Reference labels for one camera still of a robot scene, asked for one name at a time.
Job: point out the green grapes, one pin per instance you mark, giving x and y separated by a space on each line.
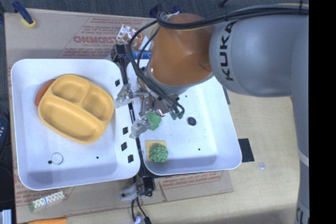
158 154

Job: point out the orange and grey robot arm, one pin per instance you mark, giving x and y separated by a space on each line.
257 52

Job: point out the dark purple round piece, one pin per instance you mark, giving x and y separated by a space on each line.
191 121

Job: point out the yellow square slice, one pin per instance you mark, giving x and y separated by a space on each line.
148 144

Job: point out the green and white patterned packet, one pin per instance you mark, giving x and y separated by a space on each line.
47 201

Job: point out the green toy broccoli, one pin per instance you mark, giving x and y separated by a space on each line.
155 120

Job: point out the yellow divided plate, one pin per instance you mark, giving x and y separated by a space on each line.
71 112

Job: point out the brown cardboard board red print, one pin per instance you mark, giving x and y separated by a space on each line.
78 21

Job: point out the white and orange patterned carton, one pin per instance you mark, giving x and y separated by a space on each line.
126 34

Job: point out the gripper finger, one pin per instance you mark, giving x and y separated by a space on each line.
125 94
139 127

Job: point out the white plastic tray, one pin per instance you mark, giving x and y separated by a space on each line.
199 136
78 165

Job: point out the orange sausage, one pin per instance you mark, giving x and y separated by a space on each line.
40 95

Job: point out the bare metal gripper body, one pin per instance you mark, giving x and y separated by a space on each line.
164 105

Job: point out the blue tube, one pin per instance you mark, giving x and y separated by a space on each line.
137 55

